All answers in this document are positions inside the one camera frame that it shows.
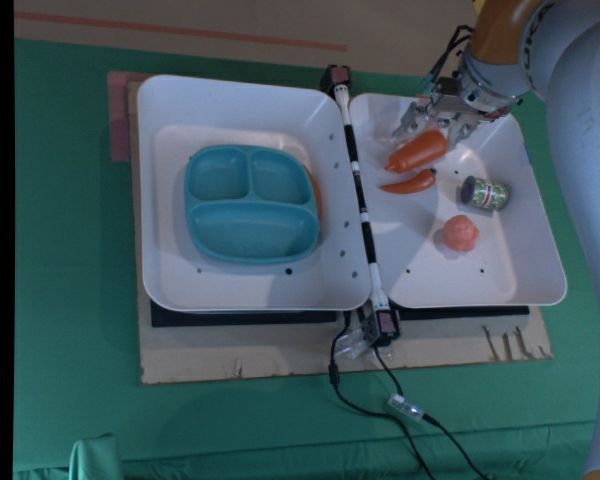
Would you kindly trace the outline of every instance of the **white tray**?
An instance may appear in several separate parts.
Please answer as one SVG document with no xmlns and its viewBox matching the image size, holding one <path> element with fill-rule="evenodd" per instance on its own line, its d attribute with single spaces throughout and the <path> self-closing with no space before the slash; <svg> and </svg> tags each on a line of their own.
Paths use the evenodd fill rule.
<svg viewBox="0 0 600 480">
<path fill-rule="evenodd" d="M 317 90 L 156 76 L 138 90 L 142 278 L 164 308 L 183 312 L 347 310 L 370 276 L 342 119 Z M 318 246 L 278 265 L 203 256 L 187 231 L 184 174 L 199 149 L 277 148 L 313 174 L 322 194 Z"/>
<path fill-rule="evenodd" d="M 412 98 L 353 98 L 362 186 L 383 288 L 405 307 L 551 305 L 566 280 L 513 117 L 484 125 L 434 165 L 434 188 L 397 196 L 383 169 L 389 140 Z M 336 103 L 308 89 L 156 76 L 138 91 L 142 278 L 164 308 L 183 312 L 348 310 L 369 297 L 371 280 L 343 122 Z M 320 186 L 318 246 L 280 265 L 213 260 L 193 245 L 184 214 L 184 171 L 199 149 L 220 144 L 273 147 L 295 156 Z M 459 202 L 468 175 L 506 184 L 501 212 Z M 441 244 L 458 213 L 480 229 L 470 253 Z"/>
<path fill-rule="evenodd" d="M 566 278 L 520 128 L 509 115 L 482 125 L 434 162 L 434 188 L 396 195 L 378 187 L 413 175 L 384 170 L 396 145 L 391 132 L 413 98 L 363 94 L 350 105 L 358 158 L 383 288 L 403 306 L 552 305 Z M 460 202 L 469 175 L 506 185 L 499 212 Z M 480 230 L 476 248 L 442 243 L 446 220 L 463 213 Z"/>
</svg>

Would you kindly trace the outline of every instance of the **white connector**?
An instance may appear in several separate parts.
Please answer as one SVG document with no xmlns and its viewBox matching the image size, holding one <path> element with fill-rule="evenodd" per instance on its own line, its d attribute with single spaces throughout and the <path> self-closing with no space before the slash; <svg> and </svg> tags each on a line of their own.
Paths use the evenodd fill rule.
<svg viewBox="0 0 600 480">
<path fill-rule="evenodd" d="M 387 405 L 392 409 L 398 411 L 400 414 L 404 414 L 405 416 L 415 421 L 420 421 L 424 416 L 423 410 L 421 410 L 416 405 L 411 405 L 404 399 L 403 396 L 397 393 L 391 395 L 389 400 L 387 400 Z"/>
<path fill-rule="evenodd" d="M 356 359 L 369 350 L 369 344 L 364 339 L 362 329 L 357 328 L 353 331 L 343 334 L 334 348 L 334 357 L 345 356 L 349 359 Z"/>
<path fill-rule="evenodd" d="M 382 289 L 378 264 L 369 263 L 369 271 L 371 272 L 371 306 L 373 310 L 389 309 L 389 297 Z"/>
<path fill-rule="evenodd" d="M 350 125 L 351 117 L 349 115 L 349 88 L 344 84 L 336 85 L 333 89 L 333 96 L 336 100 L 336 103 L 340 107 L 342 121 L 345 125 Z"/>
</svg>

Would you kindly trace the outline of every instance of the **orange ball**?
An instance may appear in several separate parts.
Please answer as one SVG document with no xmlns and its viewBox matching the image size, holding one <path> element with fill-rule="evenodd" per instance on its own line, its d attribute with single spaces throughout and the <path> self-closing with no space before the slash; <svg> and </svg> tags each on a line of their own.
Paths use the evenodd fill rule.
<svg viewBox="0 0 600 480">
<path fill-rule="evenodd" d="M 444 224 L 443 242 L 454 251 L 472 251 L 476 246 L 476 240 L 480 231 L 466 215 L 451 217 Z"/>
</svg>

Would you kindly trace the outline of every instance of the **red line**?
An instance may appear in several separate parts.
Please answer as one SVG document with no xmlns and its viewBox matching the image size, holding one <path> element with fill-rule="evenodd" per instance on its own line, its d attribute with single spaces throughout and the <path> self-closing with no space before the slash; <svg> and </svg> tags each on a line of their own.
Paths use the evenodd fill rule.
<svg viewBox="0 0 600 480">
<path fill-rule="evenodd" d="M 489 199 L 491 199 L 491 183 L 487 183 L 487 195 L 484 197 L 484 201 L 482 201 L 480 208 L 487 206 Z"/>
<path fill-rule="evenodd" d="M 213 39 L 227 39 L 230 41 L 244 41 L 248 43 L 277 44 L 282 46 L 295 46 L 298 48 L 312 48 L 315 50 L 347 51 L 346 44 L 322 43 L 318 41 L 304 41 L 301 39 L 286 39 L 283 37 L 268 37 L 252 34 L 235 34 L 217 30 L 202 30 L 197 28 L 168 27 L 164 25 L 147 25 L 143 23 L 129 23 L 125 21 L 97 20 L 92 18 L 76 18 L 59 16 L 56 14 L 42 14 L 37 12 L 14 11 L 14 17 L 20 20 L 43 21 L 47 23 L 62 23 L 69 25 L 83 25 L 87 27 L 114 28 L 123 30 L 137 30 L 140 32 L 158 32 L 160 34 L 177 34 L 183 36 L 208 37 Z"/>
</svg>

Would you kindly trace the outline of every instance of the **cardboard sheet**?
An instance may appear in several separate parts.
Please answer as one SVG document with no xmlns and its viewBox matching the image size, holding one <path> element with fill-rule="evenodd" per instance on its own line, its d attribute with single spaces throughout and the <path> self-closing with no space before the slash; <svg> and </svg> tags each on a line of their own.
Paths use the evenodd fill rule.
<svg viewBox="0 0 600 480">
<path fill-rule="evenodd" d="M 136 230 L 141 382 L 149 385 L 325 374 L 331 341 L 342 328 L 341 317 L 336 322 L 317 324 L 152 327 L 150 299 L 143 288 L 141 270 L 135 106 L 141 82 L 137 80 L 127 80 L 126 96 Z M 110 97 L 119 96 L 120 91 L 110 91 Z M 404 321 L 402 332 L 402 337 L 383 351 L 392 369 L 552 359 L 538 307 L 530 307 L 528 315 Z M 370 353 L 356 359 L 343 355 L 338 363 L 342 372 L 382 368 Z"/>
</svg>

